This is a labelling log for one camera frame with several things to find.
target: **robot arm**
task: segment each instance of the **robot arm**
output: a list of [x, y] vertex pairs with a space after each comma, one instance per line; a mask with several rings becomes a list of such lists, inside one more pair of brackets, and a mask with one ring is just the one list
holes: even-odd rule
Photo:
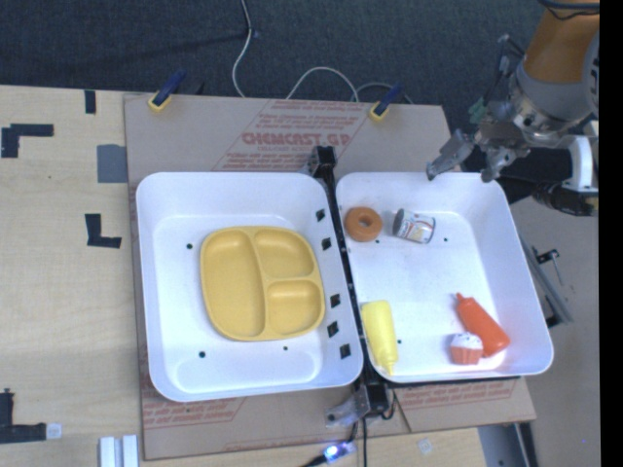
[[[600, 0], [537, 1], [546, 12], [526, 51], [508, 36], [500, 39], [495, 84], [470, 110], [477, 129], [473, 134], [457, 130], [440, 156], [427, 165], [426, 173], [432, 180], [479, 147], [486, 156], [482, 178], [491, 181], [531, 148], [568, 149], [571, 178], [538, 186], [535, 198], [569, 214], [595, 214], [593, 147], [597, 147], [599, 122], [590, 124], [589, 133], [571, 130], [591, 115], [599, 118]], [[521, 60], [508, 71], [512, 53]], [[504, 76], [509, 78], [507, 97], [494, 102], [493, 89]]]

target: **small can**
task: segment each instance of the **small can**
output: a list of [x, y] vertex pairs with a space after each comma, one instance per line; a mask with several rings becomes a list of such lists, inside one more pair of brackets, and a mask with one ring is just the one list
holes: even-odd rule
[[420, 244], [427, 244], [435, 232], [435, 219], [406, 209], [399, 209], [393, 221], [393, 234]]

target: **yellow divided plate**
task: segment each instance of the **yellow divided plate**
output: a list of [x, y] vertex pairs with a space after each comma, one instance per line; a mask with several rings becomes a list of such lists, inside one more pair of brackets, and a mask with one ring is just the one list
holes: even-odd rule
[[223, 336], [269, 341], [301, 336], [324, 317], [315, 255], [296, 232], [280, 227], [234, 227], [202, 245], [205, 309]]

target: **white cable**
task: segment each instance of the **white cable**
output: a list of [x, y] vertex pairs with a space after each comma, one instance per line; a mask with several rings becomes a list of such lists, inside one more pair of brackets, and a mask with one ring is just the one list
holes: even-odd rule
[[[251, 43], [251, 38], [253, 37], [253, 26], [251, 25], [251, 16], [249, 15], [249, 11], [248, 11], [248, 9], [246, 7], [246, 1], [245, 0], [240, 0], [240, 4], [242, 5], [242, 10], [244, 11], [244, 19], [246, 21], [246, 27], [248, 29], [248, 33], [246, 35], [246, 41], [244, 42], [244, 47], [242, 47], [242, 50], [240, 51], [240, 54], [238, 55], [238, 58], [236, 59], [236, 62], [234, 62], [234, 67], [232, 68], [232, 82], [234, 83], [234, 88], [238, 92], [238, 95], [240, 95], [241, 97], [245, 97], [244, 93], [242, 92], [242, 90], [240, 89], [240, 87], [238, 85], [238, 79], [237, 79], [238, 66], [239, 66], [240, 62], [242, 61], [242, 58], [246, 54], [246, 51], [249, 48], [249, 44]], [[297, 88], [314, 71], [328, 71], [328, 72], [337, 74], [340, 78], [342, 78], [348, 84], [348, 87], [352, 90], [352, 97], [351, 97], [351, 99], [354, 99], [355, 102], [359, 101], [359, 93], [358, 93], [357, 89], [354, 87], [354, 85], [352, 84], [352, 82], [344, 74], [342, 74], [340, 71], [338, 71], [337, 69], [333, 69], [331, 67], [324, 67], [324, 66], [313, 67], [312, 69], [307, 71], [303, 76], [301, 76], [301, 78], [296, 83], [296, 85], [294, 86], [292, 91], [290, 93], [288, 93], [288, 96], [286, 96], [285, 98], [286, 99], [291, 98], [292, 95], [294, 94], [294, 92], [297, 90]]]
[[352, 97], [354, 98], [355, 102], [359, 101], [359, 94], [357, 93], [357, 89], [354, 87], [354, 85], [350, 82], [350, 80], [344, 75], [342, 74], [340, 71], [338, 71], [337, 69], [333, 69], [331, 67], [324, 67], [324, 66], [318, 66], [318, 67], [313, 67], [312, 69], [308, 70], [303, 76], [301, 76], [301, 78], [299, 78], [299, 81], [296, 82], [296, 85], [294, 86], [294, 88], [292, 89], [291, 92], [288, 93], [288, 95], [285, 97], [286, 99], [291, 98], [292, 95], [294, 94], [294, 92], [297, 90], [297, 88], [305, 81], [305, 79], [314, 71], [328, 71], [330, 73], [334, 73], [337, 74], [340, 78], [342, 78], [348, 85], [348, 87], [352, 90]]
[[240, 4], [242, 5], [242, 10], [244, 11], [244, 20], [246, 21], [246, 27], [248, 29], [248, 33], [246, 35], [246, 41], [244, 42], [244, 47], [242, 47], [242, 51], [240, 52], [236, 62], [234, 62], [234, 67], [232, 68], [232, 81], [234, 82], [234, 88], [238, 92], [238, 95], [244, 97], [244, 93], [238, 86], [237, 74], [238, 74], [238, 65], [242, 61], [242, 58], [246, 54], [246, 51], [249, 48], [249, 44], [251, 43], [251, 37], [253, 36], [253, 26], [251, 26], [251, 17], [249, 15], [249, 11], [246, 8], [246, 1], [240, 0]]
[[[380, 88], [380, 89], [390, 90], [392, 88], [392, 85], [390, 85], [389, 83], [378, 83], [378, 82], [366, 83], [365, 85], [362, 85], [361, 87], [357, 89], [357, 93], [361, 93], [363, 90], [371, 89], [371, 88]], [[414, 103], [414, 101], [409, 97], [409, 95], [403, 94], [402, 97], [410, 104]]]

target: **cupcake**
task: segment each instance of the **cupcake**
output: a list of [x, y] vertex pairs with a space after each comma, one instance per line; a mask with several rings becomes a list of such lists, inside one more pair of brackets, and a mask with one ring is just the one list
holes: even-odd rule
[[456, 334], [450, 344], [452, 360], [459, 365], [474, 365], [483, 355], [483, 342], [470, 332]]

